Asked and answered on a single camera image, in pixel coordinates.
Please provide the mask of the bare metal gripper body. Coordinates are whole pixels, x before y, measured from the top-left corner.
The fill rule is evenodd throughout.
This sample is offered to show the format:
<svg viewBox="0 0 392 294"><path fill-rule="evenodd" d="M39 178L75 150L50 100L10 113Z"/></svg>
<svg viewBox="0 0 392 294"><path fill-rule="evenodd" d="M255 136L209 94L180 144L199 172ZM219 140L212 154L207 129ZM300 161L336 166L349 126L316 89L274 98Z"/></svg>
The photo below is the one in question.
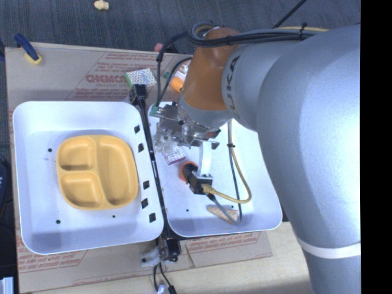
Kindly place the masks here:
<svg viewBox="0 0 392 294"><path fill-rule="evenodd" d="M201 147L207 142L212 149L216 149L220 145L215 138L221 130L203 126L190 119L179 102L160 107L156 115L159 118L156 130L160 130L164 136L170 134L178 146Z"/></svg>

